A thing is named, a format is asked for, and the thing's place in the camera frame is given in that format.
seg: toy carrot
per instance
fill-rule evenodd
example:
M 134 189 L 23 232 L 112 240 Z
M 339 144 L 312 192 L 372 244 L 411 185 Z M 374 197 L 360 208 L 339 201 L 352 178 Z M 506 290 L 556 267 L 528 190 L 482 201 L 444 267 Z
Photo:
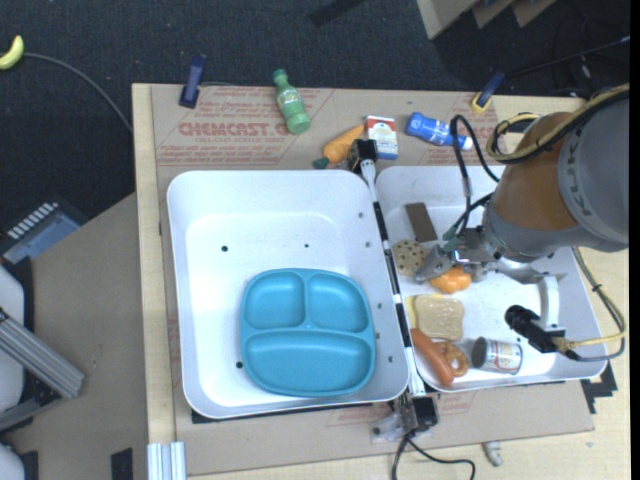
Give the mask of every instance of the toy carrot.
M 327 164 L 336 164 L 342 160 L 344 160 L 349 153 L 349 148 L 351 148 L 351 144 L 364 133 L 364 125 L 360 124 L 358 126 L 354 126 L 353 128 L 347 130 L 344 133 L 338 135 L 335 139 L 330 140 L 325 144 L 324 149 L 322 150 L 323 157 L 315 160 L 313 165 L 322 169 L 327 166 Z

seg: yellow wire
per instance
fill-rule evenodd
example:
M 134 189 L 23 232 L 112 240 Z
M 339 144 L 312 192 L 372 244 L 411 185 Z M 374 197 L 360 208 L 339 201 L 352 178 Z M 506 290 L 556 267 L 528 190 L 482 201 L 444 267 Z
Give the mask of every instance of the yellow wire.
M 514 160 L 524 158 L 528 155 L 531 155 L 532 153 L 535 153 L 539 149 L 544 148 L 544 146 L 546 146 L 548 142 L 555 140 L 558 135 L 567 133 L 567 130 L 570 130 L 575 123 L 579 122 L 579 120 L 584 116 L 584 114 L 591 111 L 591 109 L 593 109 L 595 106 L 601 105 L 602 103 L 606 102 L 611 98 L 614 98 L 620 94 L 624 94 L 628 92 L 629 92 L 629 84 L 623 84 L 598 94 L 597 96 L 589 100 L 584 106 L 582 106 L 581 108 L 576 110 L 573 114 L 571 114 L 566 121 L 562 121 L 561 123 L 559 123 L 555 128 L 549 131 L 546 135 L 542 136 L 540 139 L 538 139 L 534 143 L 529 144 L 527 147 L 522 148 L 518 151 L 514 151 L 513 153 L 500 153 L 496 151 L 494 145 L 499 136 L 498 127 L 500 127 L 503 123 L 509 123 L 513 119 L 518 118 L 519 115 L 524 116 L 526 114 L 519 114 L 518 116 L 515 116 L 514 118 L 512 118 L 512 120 L 503 121 L 498 125 L 498 127 L 496 127 L 496 133 L 494 133 L 492 136 L 489 136 L 489 138 L 487 139 L 487 144 L 486 144 L 487 154 L 489 154 L 489 156 L 493 157 L 498 162 L 511 162 Z
M 573 248 L 573 251 L 574 251 L 574 254 L 576 255 L 576 259 L 578 260 L 578 263 L 580 264 L 580 268 L 584 272 L 585 276 L 589 279 L 589 282 L 592 282 L 594 277 L 591 273 L 591 270 L 589 270 L 589 267 L 584 261 L 582 253 L 577 247 Z M 625 322 L 624 315 L 618 309 L 618 307 L 613 303 L 613 301 L 609 298 L 609 296 L 604 292 L 602 288 L 598 288 L 598 292 L 601 298 L 604 301 L 606 301 L 606 303 L 609 305 L 611 310 L 618 317 L 618 320 L 620 322 L 620 332 L 616 334 L 611 334 L 609 336 L 603 336 L 601 338 L 590 338 L 590 339 L 578 340 L 578 341 L 568 340 L 566 338 L 552 338 L 551 341 L 554 343 L 554 345 L 558 347 L 558 350 L 560 350 L 561 352 L 566 350 L 573 350 L 578 347 L 586 347 L 589 345 L 598 345 L 600 343 L 611 343 L 612 341 L 619 341 L 622 338 L 624 338 L 624 336 L 626 335 L 627 325 Z

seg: toy bread slice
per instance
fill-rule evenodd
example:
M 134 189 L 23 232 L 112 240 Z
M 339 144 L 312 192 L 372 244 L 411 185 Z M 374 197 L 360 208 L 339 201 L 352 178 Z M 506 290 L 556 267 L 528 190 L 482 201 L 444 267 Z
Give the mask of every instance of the toy bread slice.
M 462 338 L 462 302 L 438 295 L 417 295 L 413 311 L 418 329 L 430 338 L 457 341 Z

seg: orange sausage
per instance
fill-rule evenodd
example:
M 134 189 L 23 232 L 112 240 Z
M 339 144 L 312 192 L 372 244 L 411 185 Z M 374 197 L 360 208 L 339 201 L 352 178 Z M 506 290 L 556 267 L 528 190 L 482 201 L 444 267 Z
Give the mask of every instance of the orange sausage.
M 453 370 L 431 338 L 420 329 L 413 328 L 411 329 L 411 340 L 415 348 L 429 361 L 440 382 L 445 386 L 450 386 L 454 379 Z

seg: cookie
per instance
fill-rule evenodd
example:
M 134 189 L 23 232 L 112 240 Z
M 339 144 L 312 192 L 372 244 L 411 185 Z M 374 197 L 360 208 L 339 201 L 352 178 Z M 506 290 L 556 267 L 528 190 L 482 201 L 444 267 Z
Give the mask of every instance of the cookie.
M 393 246 L 393 259 L 401 276 L 414 277 L 426 257 L 425 248 L 414 240 L 402 240 Z

